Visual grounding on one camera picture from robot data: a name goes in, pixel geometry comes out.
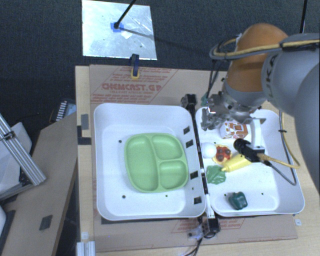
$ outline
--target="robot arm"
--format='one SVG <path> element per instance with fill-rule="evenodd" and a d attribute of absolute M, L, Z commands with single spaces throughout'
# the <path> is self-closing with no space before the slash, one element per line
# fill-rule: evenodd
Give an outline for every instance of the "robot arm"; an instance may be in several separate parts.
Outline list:
<path fill-rule="evenodd" d="M 287 37 L 277 27 L 256 24 L 238 39 L 235 52 L 224 53 L 220 47 L 210 57 L 232 62 L 222 92 L 207 100 L 202 128 L 215 129 L 225 120 L 248 123 L 250 114 L 270 101 L 294 117 L 299 146 L 319 192 L 319 33 Z"/>

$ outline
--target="green toy vegetable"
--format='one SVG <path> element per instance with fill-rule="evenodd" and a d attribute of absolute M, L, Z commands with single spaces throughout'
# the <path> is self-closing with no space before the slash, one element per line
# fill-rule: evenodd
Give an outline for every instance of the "green toy vegetable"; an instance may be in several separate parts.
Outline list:
<path fill-rule="evenodd" d="M 241 210 L 248 206 L 247 199 L 243 192 L 232 193 L 228 201 L 236 210 Z"/>
<path fill-rule="evenodd" d="M 226 173 L 221 171 L 221 167 L 218 165 L 210 165 L 206 169 L 206 180 L 208 183 L 220 184 L 226 181 Z"/>
<path fill-rule="evenodd" d="M 201 97 L 201 106 L 208 106 L 207 92 Z"/>

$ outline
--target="black pole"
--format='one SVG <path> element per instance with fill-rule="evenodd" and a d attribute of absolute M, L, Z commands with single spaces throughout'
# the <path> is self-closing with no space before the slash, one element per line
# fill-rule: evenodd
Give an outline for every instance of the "black pole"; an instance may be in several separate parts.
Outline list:
<path fill-rule="evenodd" d="M 300 24 L 300 33 L 305 32 L 305 19 L 306 19 L 306 12 L 307 12 L 307 3 L 308 3 L 308 0 L 304 0 L 302 17 L 301 17 L 301 24 Z"/>
<path fill-rule="evenodd" d="M 127 9 L 124 11 L 124 13 L 122 14 L 122 16 L 120 17 L 120 19 L 114 23 L 114 28 L 117 30 L 119 28 L 120 22 L 123 20 L 123 18 L 126 16 L 126 14 L 129 12 L 129 10 L 131 9 L 131 7 L 135 4 L 137 0 L 132 0 L 131 3 L 129 4 L 129 6 L 127 7 Z"/>

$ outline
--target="black cable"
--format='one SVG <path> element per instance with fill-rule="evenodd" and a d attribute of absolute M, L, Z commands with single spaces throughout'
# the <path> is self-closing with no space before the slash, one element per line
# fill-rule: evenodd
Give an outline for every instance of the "black cable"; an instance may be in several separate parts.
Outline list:
<path fill-rule="evenodd" d="M 284 136 L 284 133 L 287 132 L 286 130 L 284 130 L 284 127 L 283 127 L 283 122 L 282 122 L 282 111 L 279 110 L 279 126 L 280 126 L 280 135 L 281 135 L 281 142 L 282 142 L 282 146 L 283 146 L 283 149 L 284 149 L 284 152 L 285 152 L 285 156 L 286 156 L 286 159 L 288 161 L 288 163 L 290 165 L 292 165 L 292 162 L 290 160 L 290 156 L 289 156 L 289 152 L 288 152 L 288 148 L 287 148 L 287 145 L 286 145 L 286 141 L 285 141 L 285 136 Z M 270 167 L 272 167 L 278 174 L 280 174 L 287 182 L 289 182 L 291 185 L 295 186 L 297 184 L 297 181 L 296 181 L 296 177 L 295 177 L 295 174 L 294 174 L 294 169 L 290 167 L 290 170 L 291 170 L 291 173 L 292 173 L 292 176 L 293 176 L 293 179 L 294 179 L 294 182 L 292 182 L 291 180 L 289 180 L 287 177 L 285 177 L 285 175 L 279 171 L 276 167 L 274 167 L 271 163 L 270 163 Z"/>
<path fill-rule="evenodd" d="M 308 0 L 304 0 L 304 2 L 303 2 L 303 10 L 302 10 L 302 17 L 301 17 L 301 24 L 300 24 L 300 33 L 302 33 L 302 34 L 305 32 L 305 21 L 306 21 L 307 4 L 308 4 Z"/>
<path fill-rule="evenodd" d="M 39 112 L 34 113 L 34 114 L 25 115 L 25 116 L 22 116 L 19 119 L 17 119 L 15 122 L 19 123 L 19 122 L 22 122 L 24 119 L 33 118 L 33 117 L 36 117 L 36 116 L 39 116 L 39 115 L 40 115 Z"/>
<path fill-rule="evenodd" d="M 270 163 L 269 161 L 263 161 L 263 163 L 266 165 L 266 166 L 270 166 L 272 169 L 274 169 L 278 174 L 281 175 L 282 178 L 284 178 L 287 182 L 289 182 L 292 186 L 295 186 L 297 185 L 297 180 L 296 180 L 296 177 L 294 175 L 294 173 L 292 172 L 292 168 L 291 168 L 291 172 L 292 172 L 292 176 L 293 176 L 293 179 L 294 179 L 294 182 L 292 182 L 290 179 L 288 179 L 277 167 L 275 167 L 272 163 Z"/>
<path fill-rule="evenodd" d="M 216 233 L 214 232 L 209 232 L 208 234 L 206 234 L 204 236 L 205 239 L 211 239 L 211 238 L 214 238 L 216 236 Z"/>
<path fill-rule="evenodd" d="M 210 89 L 211 89 L 211 82 L 212 82 L 212 77 L 215 71 L 215 66 L 216 66 L 217 61 L 215 59 L 212 60 L 212 69 L 210 71 L 210 77 L 209 77 L 209 84 L 208 84 L 208 90 L 206 91 L 206 98 L 209 98 L 209 93 L 210 93 Z"/>
<path fill-rule="evenodd" d="M 212 71 L 211 71 L 211 73 L 210 73 L 210 80 L 209 80 L 208 90 L 207 90 L 207 92 L 206 92 L 206 98 L 207 98 L 207 99 L 208 99 L 208 97 L 209 97 L 209 94 L 210 94 L 210 91 L 211 91 L 212 87 L 214 86 L 214 83 L 215 83 L 216 80 L 217 80 L 217 77 L 218 77 L 220 68 L 221 68 L 222 63 L 223 63 L 222 61 L 219 62 L 218 66 L 217 66 L 217 68 L 216 68 L 216 71 L 215 71 L 215 73 L 213 74 L 214 69 L 215 69 L 215 67 L 216 67 L 217 61 L 216 61 L 216 60 L 213 60 L 212 62 L 213 62 L 213 69 L 212 69 Z"/>
<path fill-rule="evenodd" d="M 188 254 L 185 254 L 185 255 L 183 255 L 183 256 L 190 256 L 190 255 L 196 256 L 197 253 L 198 253 L 198 250 L 199 250 L 199 247 L 200 247 L 201 242 L 202 242 L 202 238 L 200 238 L 200 239 L 198 240 L 198 243 L 197 243 L 196 247 L 195 247 L 192 251 L 190 251 Z"/>
<path fill-rule="evenodd" d="M 129 12 L 129 10 L 131 9 L 131 7 L 135 4 L 137 0 L 132 0 L 131 3 L 129 4 L 129 6 L 125 9 L 124 13 L 121 15 L 121 17 L 119 18 L 119 20 L 114 23 L 114 28 L 117 30 L 119 28 L 120 22 L 123 20 L 123 18 L 127 15 L 127 13 Z"/>

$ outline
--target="brown cardboard sheet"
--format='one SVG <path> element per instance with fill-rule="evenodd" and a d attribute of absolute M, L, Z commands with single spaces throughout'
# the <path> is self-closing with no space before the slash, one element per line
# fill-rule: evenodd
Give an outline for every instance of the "brown cardboard sheet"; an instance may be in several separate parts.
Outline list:
<path fill-rule="evenodd" d="M 95 248 L 97 252 L 124 251 L 150 248 L 192 246 L 194 239 L 187 233 L 198 225 L 197 219 L 161 219 L 112 222 L 102 219 L 96 204 L 96 164 L 93 112 L 102 103 L 131 103 L 152 105 L 179 105 L 185 94 L 196 94 L 198 102 L 205 94 L 210 72 L 168 68 L 140 67 L 140 78 L 132 80 L 130 67 L 91 65 L 89 70 L 90 106 L 83 107 L 80 115 L 90 116 L 92 152 L 92 203 Z M 221 72 L 212 93 L 222 86 Z M 81 90 L 77 81 L 77 90 Z M 297 232 L 291 215 L 271 215 L 241 218 L 223 218 L 221 231 L 203 244 L 227 244 L 255 241 L 296 239 Z"/>

